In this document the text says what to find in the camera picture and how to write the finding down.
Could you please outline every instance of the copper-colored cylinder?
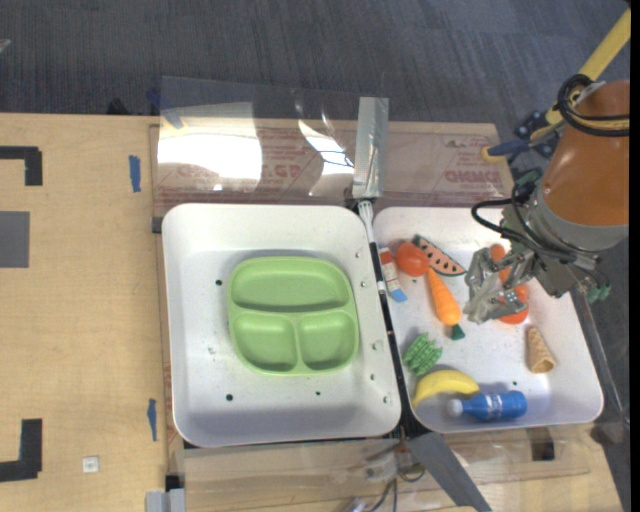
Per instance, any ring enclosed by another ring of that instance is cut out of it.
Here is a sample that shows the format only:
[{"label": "copper-colored cylinder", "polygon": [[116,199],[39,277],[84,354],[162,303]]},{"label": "copper-colored cylinder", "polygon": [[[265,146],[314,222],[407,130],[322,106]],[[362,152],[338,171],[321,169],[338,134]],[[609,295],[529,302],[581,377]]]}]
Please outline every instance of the copper-colored cylinder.
[{"label": "copper-colored cylinder", "polygon": [[[580,103],[589,116],[628,115],[629,80],[603,85]],[[543,197],[560,218],[586,226],[629,223],[629,137],[599,137],[567,125],[543,178]]]}]

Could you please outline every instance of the yellow pole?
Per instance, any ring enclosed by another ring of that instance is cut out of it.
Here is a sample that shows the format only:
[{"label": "yellow pole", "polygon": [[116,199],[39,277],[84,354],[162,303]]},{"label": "yellow pole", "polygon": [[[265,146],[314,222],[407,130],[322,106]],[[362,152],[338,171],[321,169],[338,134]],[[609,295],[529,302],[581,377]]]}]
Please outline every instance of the yellow pole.
[{"label": "yellow pole", "polygon": [[[630,38],[631,9],[627,9],[578,73],[588,76],[591,80],[597,80]],[[545,119],[549,124],[553,125],[559,123],[562,120],[562,116],[555,110],[549,109],[545,114]]]}]

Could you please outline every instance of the orange carrot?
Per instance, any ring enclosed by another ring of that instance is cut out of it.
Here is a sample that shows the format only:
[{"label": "orange carrot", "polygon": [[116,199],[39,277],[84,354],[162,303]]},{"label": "orange carrot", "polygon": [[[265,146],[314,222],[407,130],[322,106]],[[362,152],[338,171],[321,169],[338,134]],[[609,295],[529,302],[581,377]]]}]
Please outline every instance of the orange carrot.
[{"label": "orange carrot", "polygon": [[458,322],[462,318],[462,311],[453,294],[438,273],[431,267],[427,269],[427,279],[429,280],[429,288],[431,288],[431,296],[433,297],[438,318],[443,324],[453,327],[453,336],[456,336],[454,339],[463,337],[464,333],[458,326]]},{"label": "orange carrot", "polygon": [[[494,244],[491,246],[491,259],[494,262],[500,261],[502,258],[505,257],[506,254],[507,254],[507,251],[502,245]],[[500,281],[504,283],[509,277],[510,273],[511,273],[511,269],[503,268],[499,274]],[[529,289],[527,288],[526,284],[519,284],[513,289],[513,291],[516,293],[519,300],[521,300],[522,302],[528,302]],[[513,313],[511,315],[501,316],[498,320],[506,324],[520,324],[524,322],[528,314],[529,314],[529,306],[527,305],[527,307],[522,311],[520,311],[519,313]]]}]

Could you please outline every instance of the white plastic tub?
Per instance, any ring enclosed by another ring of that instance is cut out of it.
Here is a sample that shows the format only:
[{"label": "white plastic tub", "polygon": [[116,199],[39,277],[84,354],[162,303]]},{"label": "white plastic tub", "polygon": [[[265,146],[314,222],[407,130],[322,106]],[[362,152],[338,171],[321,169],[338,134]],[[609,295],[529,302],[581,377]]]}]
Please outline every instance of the white plastic tub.
[{"label": "white plastic tub", "polygon": [[[493,222],[498,222],[501,215],[495,209],[485,209],[482,214]],[[478,249],[493,243],[508,247],[497,233],[475,222],[466,208],[387,208],[376,216],[374,233],[379,246],[393,246],[399,240],[422,235],[465,268]],[[468,300],[464,276],[443,280],[463,307]],[[530,281],[527,283],[530,312],[523,324],[490,320],[478,325],[463,318],[460,325],[466,336],[453,341],[445,335],[445,327],[435,315],[425,280],[401,274],[400,281],[409,300],[397,303],[389,299],[389,307],[401,354],[418,334],[426,331],[444,349],[438,362],[440,367],[467,373],[482,391],[516,389],[528,400],[527,413],[521,418],[486,423],[449,417],[445,404],[450,397],[436,396],[413,411],[425,427],[452,433],[588,423],[600,415],[602,390],[569,294],[555,299],[537,281]],[[525,329],[531,324],[541,331],[557,361],[557,366],[547,374],[533,374],[525,363]],[[406,366],[403,370],[412,394],[415,375]]]},{"label": "white plastic tub", "polygon": [[[184,204],[162,224],[173,415],[201,447],[373,437],[401,406],[364,225],[331,206]],[[265,375],[234,352],[226,283],[263,255],[325,258],[347,275],[359,318],[358,354],[322,375]]]}]

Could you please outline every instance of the white bottle cap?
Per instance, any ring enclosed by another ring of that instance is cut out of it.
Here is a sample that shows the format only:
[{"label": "white bottle cap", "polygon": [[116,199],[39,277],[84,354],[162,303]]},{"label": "white bottle cap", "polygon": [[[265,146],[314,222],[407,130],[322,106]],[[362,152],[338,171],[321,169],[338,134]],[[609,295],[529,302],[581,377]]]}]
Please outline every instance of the white bottle cap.
[{"label": "white bottle cap", "polygon": [[449,413],[449,416],[453,416],[454,418],[462,416],[462,401],[457,398],[449,400],[449,403],[447,404],[447,412]]}]

